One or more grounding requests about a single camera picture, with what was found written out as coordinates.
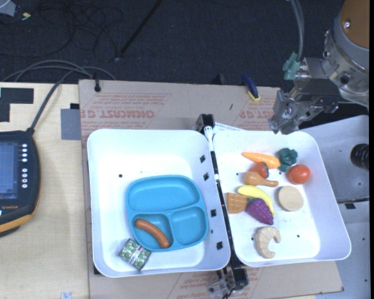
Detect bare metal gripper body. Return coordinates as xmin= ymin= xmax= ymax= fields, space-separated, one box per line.
xmin=276 ymin=29 xmax=370 ymax=118

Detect green toy broccoli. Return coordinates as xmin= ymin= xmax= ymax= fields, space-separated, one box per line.
xmin=278 ymin=148 xmax=299 ymax=173

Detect orange toy carrot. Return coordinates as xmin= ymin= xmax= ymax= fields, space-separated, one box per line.
xmin=241 ymin=151 xmax=282 ymax=170

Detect red toy tomato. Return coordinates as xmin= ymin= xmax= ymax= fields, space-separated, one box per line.
xmin=287 ymin=164 xmax=312 ymax=185

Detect red-orange toy pepper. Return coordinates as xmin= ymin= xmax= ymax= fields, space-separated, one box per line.
xmin=249 ymin=161 xmax=271 ymax=179

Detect tan toy chicken drumstick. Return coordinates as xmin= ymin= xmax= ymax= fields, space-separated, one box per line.
xmin=242 ymin=170 xmax=280 ymax=188

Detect round beige toy biscuit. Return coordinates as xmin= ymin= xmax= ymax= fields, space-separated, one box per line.
xmin=277 ymin=185 xmax=305 ymax=212

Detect yellow banana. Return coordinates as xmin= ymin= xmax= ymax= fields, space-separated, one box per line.
xmin=236 ymin=184 xmax=277 ymax=216

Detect thin black and white rod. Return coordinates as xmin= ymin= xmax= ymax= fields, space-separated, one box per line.
xmin=203 ymin=125 xmax=239 ymax=272

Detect orange toy waffle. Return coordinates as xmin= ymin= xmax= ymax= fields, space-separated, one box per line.
xmin=224 ymin=192 xmax=249 ymax=215

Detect purple toy grapes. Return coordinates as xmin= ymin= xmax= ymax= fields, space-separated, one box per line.
xmin=245 ymin=197 xmax=275 ymax=226

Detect brown cardboard board, red print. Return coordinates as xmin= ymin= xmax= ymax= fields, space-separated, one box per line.
xmin=78 ymin=79 xmax=345 ymax=299

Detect white plastic tray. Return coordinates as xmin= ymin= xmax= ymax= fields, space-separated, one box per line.
xmin=86 ymin=128 xmax=232 ymax=278
xmin=212 ymin=130 xmax=352 ymax=268

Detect beige toy croissant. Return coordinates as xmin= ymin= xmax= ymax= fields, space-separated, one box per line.
xmin=253 ymin=225 xmax=282 ymax=260

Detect blue divided plate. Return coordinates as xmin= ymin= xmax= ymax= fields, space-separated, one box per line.
xmin=125 ymin=174 xmax=210 ymax=253

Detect orange-brown toy sausage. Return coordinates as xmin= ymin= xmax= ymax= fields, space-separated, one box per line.
xmin=134 ymin=218 xmax=171 ymax=249

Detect green apple-print can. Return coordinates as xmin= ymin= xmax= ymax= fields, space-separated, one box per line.
xmin=118 ymin=238 xmax=152 ymax=272

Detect black cylinder on white bracket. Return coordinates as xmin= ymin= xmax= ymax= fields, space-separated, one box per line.
xmin=350 ymin=143 xmax=370 ymax=172

